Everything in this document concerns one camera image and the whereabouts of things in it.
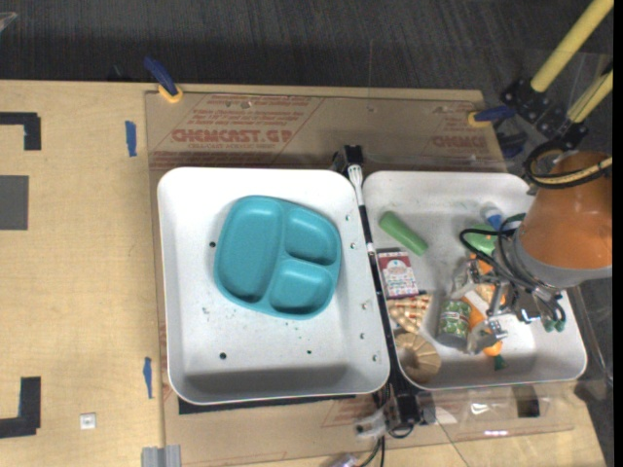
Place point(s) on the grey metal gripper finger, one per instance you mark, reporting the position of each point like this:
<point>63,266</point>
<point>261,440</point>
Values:
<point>498,329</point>
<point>479,342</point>

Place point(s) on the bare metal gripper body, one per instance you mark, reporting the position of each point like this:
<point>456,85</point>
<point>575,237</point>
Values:
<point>523,302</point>

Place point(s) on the orange carrot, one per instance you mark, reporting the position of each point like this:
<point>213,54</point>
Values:
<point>476,315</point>

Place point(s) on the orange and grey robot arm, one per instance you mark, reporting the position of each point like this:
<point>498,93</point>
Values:
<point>569,222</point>

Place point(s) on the green and white can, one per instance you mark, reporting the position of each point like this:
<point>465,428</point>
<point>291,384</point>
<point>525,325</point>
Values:
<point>453,321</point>

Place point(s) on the tan bread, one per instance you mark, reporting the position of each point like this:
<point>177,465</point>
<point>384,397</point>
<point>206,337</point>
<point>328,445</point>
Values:
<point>418,358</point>

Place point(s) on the green round toy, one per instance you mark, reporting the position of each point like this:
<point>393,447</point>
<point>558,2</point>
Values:
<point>482,242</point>

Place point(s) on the pizza slice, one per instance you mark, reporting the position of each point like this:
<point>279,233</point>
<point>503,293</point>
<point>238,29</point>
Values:
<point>409,312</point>

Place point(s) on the clear bottle with blue cap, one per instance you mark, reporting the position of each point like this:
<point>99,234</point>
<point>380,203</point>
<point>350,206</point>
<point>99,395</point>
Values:
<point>492,216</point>

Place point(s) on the red and white carton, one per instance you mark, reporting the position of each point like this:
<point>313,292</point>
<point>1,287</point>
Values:
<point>397,273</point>

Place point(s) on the green cylinder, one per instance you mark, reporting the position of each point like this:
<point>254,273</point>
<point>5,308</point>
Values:
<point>403,232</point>

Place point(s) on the white plastic tray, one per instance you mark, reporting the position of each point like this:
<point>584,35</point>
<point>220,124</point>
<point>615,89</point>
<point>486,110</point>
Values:
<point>272,358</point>
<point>438,197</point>

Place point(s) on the thin black and white rod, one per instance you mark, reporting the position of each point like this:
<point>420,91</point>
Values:
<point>368,236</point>

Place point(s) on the blue divided plate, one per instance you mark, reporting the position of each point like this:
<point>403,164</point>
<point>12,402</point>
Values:
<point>253,251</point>

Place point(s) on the brown cardboard board red print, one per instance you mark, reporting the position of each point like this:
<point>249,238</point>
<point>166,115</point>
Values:
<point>302,124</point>

